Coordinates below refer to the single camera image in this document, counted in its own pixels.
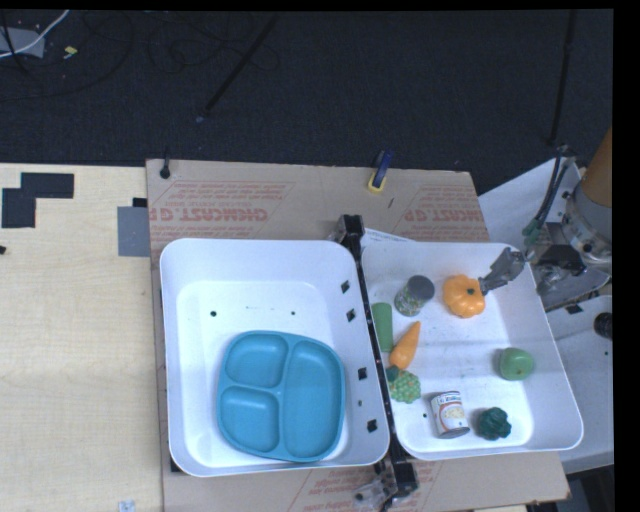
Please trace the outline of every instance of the metal can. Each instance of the metal can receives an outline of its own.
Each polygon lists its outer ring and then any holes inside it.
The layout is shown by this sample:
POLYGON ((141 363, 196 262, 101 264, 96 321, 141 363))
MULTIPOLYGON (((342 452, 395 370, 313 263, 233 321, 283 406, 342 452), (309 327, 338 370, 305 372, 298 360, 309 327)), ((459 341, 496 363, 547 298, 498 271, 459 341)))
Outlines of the metal can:
POLYGON ((462 436, 471 430, 464 414, 459 391, 445 391, 434 396, 431 399, 431 410, 441 438, 462 436))
POLYGON ((393 303, 400 314, 416 316, 434 294, 435 287, 429 278, 412 276, 396 294, 393 303))

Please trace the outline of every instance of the can label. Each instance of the can label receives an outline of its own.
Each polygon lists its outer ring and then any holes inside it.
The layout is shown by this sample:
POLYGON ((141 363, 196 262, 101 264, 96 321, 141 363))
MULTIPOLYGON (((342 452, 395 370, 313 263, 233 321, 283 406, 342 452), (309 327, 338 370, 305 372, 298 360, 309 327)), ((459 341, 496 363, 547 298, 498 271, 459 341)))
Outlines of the can label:
POLYGON ((464 414, 459 391, 446 391, 433 397, 431 409, 440 437, 458 437, 471 430, 464 414))

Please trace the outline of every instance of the blue plate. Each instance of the blue plate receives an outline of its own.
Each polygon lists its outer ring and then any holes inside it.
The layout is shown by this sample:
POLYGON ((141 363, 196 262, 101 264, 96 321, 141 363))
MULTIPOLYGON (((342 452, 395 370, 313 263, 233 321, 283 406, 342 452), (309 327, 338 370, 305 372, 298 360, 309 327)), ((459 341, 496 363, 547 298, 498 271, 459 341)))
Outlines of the blue plate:
POLYGON ((320 460, 338 444, 344 420, 342 361, 320 341, 249 331, 224 353, 216 416, 239 450, 294 462, 320 460))

